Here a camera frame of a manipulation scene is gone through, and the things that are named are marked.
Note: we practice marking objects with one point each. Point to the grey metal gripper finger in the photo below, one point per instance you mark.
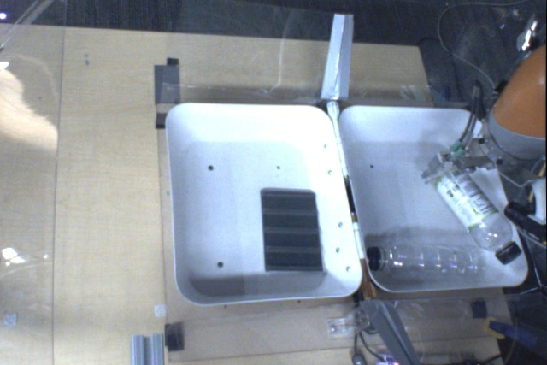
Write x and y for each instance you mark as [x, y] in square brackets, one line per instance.
[431, 173]
[480, 166]

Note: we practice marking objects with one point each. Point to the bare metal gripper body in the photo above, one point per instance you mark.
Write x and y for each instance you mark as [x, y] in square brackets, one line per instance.
[463, 158]

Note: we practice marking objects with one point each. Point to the clear bottle with green label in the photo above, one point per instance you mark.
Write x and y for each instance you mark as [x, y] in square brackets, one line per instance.
[470, 201]

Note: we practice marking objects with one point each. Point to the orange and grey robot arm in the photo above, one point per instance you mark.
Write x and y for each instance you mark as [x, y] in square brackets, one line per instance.
[521, 98]

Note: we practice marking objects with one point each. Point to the white plastic tray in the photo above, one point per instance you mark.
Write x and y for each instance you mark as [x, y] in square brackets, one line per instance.
[397, 201]
[239, 205]

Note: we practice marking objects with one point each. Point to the clear plastic bottle black cap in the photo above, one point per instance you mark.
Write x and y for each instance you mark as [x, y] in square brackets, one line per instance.
[427, 258]

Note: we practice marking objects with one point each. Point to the dark grey ribbed block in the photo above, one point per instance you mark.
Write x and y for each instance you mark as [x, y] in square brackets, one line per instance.
[292, 231]

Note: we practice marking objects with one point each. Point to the black cylinder on white bracket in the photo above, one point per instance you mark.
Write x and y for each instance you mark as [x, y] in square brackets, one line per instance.
[523, 216]

